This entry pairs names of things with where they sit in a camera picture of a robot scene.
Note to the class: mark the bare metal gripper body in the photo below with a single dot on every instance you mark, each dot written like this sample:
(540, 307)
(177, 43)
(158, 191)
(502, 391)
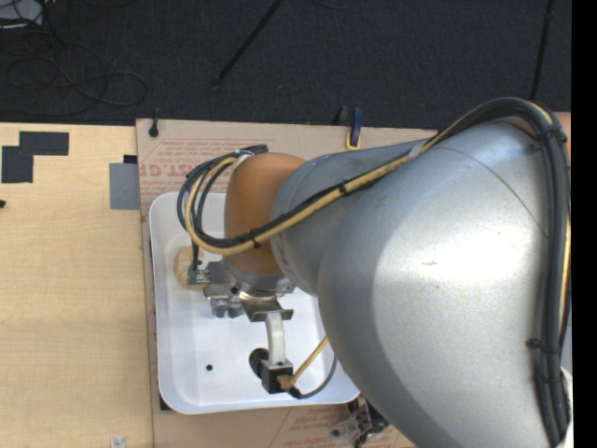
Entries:
(220, 288)

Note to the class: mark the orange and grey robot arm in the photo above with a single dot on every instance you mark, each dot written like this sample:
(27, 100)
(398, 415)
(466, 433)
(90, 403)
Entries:
(420, 273)

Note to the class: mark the tan toy bread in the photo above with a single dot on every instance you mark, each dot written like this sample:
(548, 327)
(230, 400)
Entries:
(182, 264)

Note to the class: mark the white plastic tray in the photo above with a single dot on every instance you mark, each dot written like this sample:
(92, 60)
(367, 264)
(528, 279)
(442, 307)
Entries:
(186, 334)

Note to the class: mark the brown cardboard board red print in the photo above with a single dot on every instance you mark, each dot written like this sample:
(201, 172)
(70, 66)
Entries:
(196, 157)

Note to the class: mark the black cylinder on white bracket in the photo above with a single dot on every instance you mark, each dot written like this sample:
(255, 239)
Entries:
(275, 339)

